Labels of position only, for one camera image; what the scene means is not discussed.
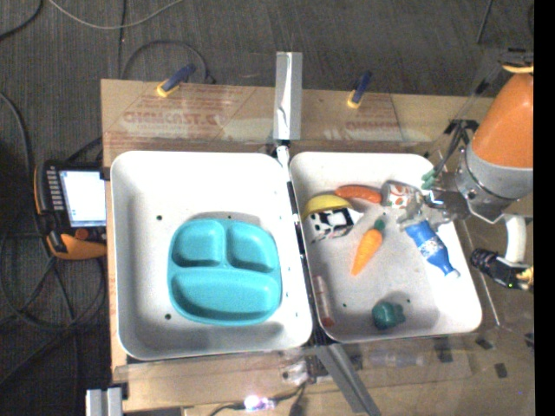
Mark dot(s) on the brown cardboard board red print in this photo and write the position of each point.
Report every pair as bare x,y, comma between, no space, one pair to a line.
195,115

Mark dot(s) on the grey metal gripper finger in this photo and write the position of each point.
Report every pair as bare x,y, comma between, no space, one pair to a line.
414,220
422,198

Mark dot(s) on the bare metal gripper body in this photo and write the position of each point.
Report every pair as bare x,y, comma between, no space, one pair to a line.
455,202

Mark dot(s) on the blue divided plate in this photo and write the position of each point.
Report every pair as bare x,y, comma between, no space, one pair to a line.
225,275

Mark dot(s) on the black and white carton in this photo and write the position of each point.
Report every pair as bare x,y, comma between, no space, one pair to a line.
331,223

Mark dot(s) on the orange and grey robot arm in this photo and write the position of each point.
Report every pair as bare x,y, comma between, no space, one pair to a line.
503,128

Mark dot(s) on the orange carrot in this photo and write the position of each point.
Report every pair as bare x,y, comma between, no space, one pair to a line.
367,245

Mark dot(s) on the blue bottle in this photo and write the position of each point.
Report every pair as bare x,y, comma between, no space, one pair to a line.
433,247

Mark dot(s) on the white and red can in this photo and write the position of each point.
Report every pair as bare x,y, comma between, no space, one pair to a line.
396,195

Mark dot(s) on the orange sausage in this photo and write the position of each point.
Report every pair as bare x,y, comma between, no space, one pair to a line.
360,193

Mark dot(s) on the black cylinder on white bracket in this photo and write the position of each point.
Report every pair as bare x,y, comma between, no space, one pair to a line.
498,267

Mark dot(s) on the white plastic tray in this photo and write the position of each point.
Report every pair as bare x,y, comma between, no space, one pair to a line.
139,275
390,288

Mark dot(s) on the green broccoli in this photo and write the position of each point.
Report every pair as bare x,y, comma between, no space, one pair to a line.
387,314

